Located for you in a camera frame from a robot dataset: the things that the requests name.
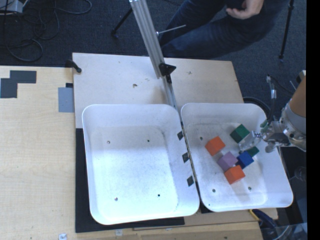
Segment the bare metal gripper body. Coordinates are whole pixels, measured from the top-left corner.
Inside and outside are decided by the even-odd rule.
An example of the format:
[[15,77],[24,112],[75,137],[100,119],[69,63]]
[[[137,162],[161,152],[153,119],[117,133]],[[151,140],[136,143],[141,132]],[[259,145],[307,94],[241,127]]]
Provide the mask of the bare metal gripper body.
[[261,128],[261,137],[267,144],[276,143],[276,148],[296,147],[306,151],[306,133],[294,126],[287,116],[281,116],[278,121],[267,122]]

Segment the person's hand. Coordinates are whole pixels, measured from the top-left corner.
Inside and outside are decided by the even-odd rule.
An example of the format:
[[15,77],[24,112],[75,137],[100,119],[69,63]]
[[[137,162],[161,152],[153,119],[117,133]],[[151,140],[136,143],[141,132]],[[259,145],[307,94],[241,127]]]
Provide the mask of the person's hand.
[[226,13],[239,20],[247,20],[258,15],[263,7],[264,0],[244,0],[241,9],[227,8]]

